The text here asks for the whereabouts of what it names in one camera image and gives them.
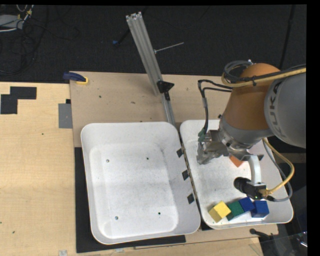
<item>green block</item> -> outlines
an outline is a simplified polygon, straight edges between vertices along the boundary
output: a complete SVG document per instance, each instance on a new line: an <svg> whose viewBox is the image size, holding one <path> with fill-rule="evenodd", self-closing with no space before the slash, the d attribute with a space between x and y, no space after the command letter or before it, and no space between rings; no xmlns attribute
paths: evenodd
<svg viewBox="0 0 320 256"><path fill-rule="evenodd" d="M244 214L245 211L242 208L241 204L239 203L239 201L235 201L232 203L227 204L228 208L231 210L231 213L229 213L226 218L228 219L228 221L232 220L233 218Z"/></svg>

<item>yellow cable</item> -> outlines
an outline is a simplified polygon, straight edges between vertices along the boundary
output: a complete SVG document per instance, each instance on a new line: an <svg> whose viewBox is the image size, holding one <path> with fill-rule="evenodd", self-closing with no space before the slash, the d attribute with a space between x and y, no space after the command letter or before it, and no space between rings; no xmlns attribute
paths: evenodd
<svg viewBox="0 0 320 256"><path fill-rule="evenodd" d="M301 69L297 69L297 70L293 70L293 71L289 71L289 72L286 72L286 73L282 73L282 74L273 75L273 76L270 76L270 77L255 79L254 82L255 83L267 82L267 81L271 81L271 80L282 79L282 78L298 75L298 74L305 73L305 72L307 72L307 68L306 67L301 68ZM226 75L225 73L222 74L221 80L222 80L222 83L224 85L229 86L229 87L236 88L236 87L250 86L250 85L254 84L253 81L230 83L225 78L225 75Z"/></svg>
<svg viewBox="0 0 320 256"><path fill-rule="evenodd" d="M285 161L291 168L291 172L288 175L288 177L286 177L286 179L284 181L282 181L279 185L275 186L273 189L261 189L261 190L259 190L259 192L262 194L262 196L265 197L265 196L271 195L272 193L277 191L279 188L281 188L282 186L287 184L289 182L289 180L293 177L294 173L295 173L295 167L292 164L292 162L290 162L286 157L284 157L282 154L280 154L273 146L271 146L266 138L263 138L262 140L272 150L272 152L274 152L279 158L281 158L283 161Z"/></svg>

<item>black clamp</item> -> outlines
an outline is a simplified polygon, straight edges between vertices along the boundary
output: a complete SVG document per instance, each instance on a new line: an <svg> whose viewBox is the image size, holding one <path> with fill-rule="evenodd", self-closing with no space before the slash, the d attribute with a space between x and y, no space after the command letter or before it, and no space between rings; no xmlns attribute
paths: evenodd
<svg viewBox="0 0 320 256"><path fill-rule="evenodd" d="M165 99L170 101L169 91L175 84L172 82L158 81L156 85L158 86L159 92L164 94Z"/></svg>

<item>toy cube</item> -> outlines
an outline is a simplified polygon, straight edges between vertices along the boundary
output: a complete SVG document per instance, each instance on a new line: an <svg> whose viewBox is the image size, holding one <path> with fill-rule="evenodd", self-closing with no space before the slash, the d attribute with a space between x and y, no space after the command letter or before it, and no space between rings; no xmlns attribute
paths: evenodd
<svg viewBox="0 0 320 256"><path fill-rule="evenodd" d="M221 221L221 219L226 217L229 213L231 213L231 210L223 201L219 202L214 207L212 207L211 210L209 210L210 216L216 223Z"/></svg>
<svg viewBox="0 0 320 256"><path fill-rule="evenodd" d="M252 218L263 218L269 214L267 201L256 200L253 202L255 208L251 211Z"/></svg>
<svg viewBox="0 0 320 256"><path fill-rule="evenodd" d="M231 210L231 213L229 213L226 218L228 221L232 220L234 217L237 217L243 213L245 213L244 209L242 208L239 201L235 201L232 203L227 204L228 208Z"/></svg>
<svg viewBox="0 0 320 256"><path fill-rule="evenodd" d="M251 201L250 197L245 197L239 200L239 203L244 210L244 212L250 212L255 208L254 203Z"/></svg>

